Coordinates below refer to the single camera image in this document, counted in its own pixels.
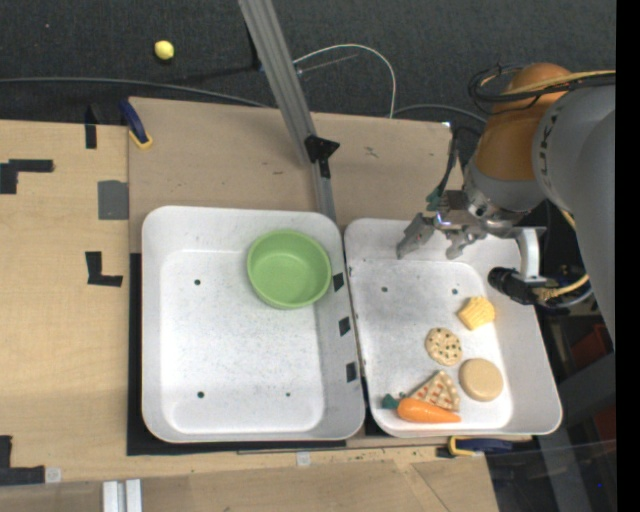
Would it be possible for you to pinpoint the yellow toy corn piece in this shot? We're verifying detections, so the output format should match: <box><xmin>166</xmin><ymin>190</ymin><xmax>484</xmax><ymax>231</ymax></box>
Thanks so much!
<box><xmin>456</xmin><ymin>295</ymin><xmax>497</xmax><ymax>332</ymax></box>

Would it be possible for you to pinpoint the toy pizza slice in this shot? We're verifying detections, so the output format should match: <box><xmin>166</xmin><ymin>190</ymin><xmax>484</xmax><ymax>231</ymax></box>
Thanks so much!
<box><xmin>408</xmin><ymin>369</ymin><xmax>462</xmax><ymax>412</ymax></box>

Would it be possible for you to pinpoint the green bowl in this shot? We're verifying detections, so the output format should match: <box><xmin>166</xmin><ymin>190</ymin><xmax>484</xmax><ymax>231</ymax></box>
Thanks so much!
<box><xmin>246</xmin><ymin>228</ymin><xmax>333</xmax><ymax>311</ymax></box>

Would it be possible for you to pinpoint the brown cardboard board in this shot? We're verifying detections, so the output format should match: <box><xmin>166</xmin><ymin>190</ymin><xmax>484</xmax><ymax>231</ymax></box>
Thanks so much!
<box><xmin>127</xmin><ymin>96</ymin><xmax>532</xmax><ymax>451</ymax></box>

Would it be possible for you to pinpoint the black cylinder on white bracket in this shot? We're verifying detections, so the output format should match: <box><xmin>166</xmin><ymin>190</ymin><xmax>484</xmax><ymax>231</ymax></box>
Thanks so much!
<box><xmin>487</xmin><ymin>225</ymin><xmax>549</xmax><ymax>307</ymax></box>

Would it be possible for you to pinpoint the chocolate chip biscuit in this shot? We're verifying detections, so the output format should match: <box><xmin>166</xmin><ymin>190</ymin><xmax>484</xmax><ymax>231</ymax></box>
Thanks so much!
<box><xmin>424</xmin><ymin>327</ymin><xmax>463</xmax><ymax>368</ymax></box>

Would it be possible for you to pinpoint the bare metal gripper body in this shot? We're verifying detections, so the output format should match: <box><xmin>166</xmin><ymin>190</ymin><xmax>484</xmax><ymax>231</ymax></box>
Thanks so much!
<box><xmin>433</xmin><ymin>189</ymin><xmax>526</xmax><ymax>239</ymax></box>

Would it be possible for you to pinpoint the plain beige round biscuit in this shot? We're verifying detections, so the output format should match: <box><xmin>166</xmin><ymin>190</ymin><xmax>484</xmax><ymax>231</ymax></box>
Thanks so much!
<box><xmin>458</xmin><ymin>357</ymin><xmax>505</xmax><ymax>403</ymax></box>

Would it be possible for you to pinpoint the white plastic tray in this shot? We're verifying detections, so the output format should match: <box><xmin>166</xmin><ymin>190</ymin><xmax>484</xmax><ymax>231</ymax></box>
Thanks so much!
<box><xmin>141</xmin><ymin>204</ymin><xmax>367</xmax><ymax>445</ymax></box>
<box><xmin>343</xmin><ymin>217</ymin><xmax>564</xmax><ymax>439</ymax></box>

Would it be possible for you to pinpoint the orange carrot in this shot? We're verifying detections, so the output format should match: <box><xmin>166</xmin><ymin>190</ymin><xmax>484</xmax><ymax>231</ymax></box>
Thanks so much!
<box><xmin>382</xmin><ymin>393</ymin><xmax>463</xmax><ymax>425</ymax></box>

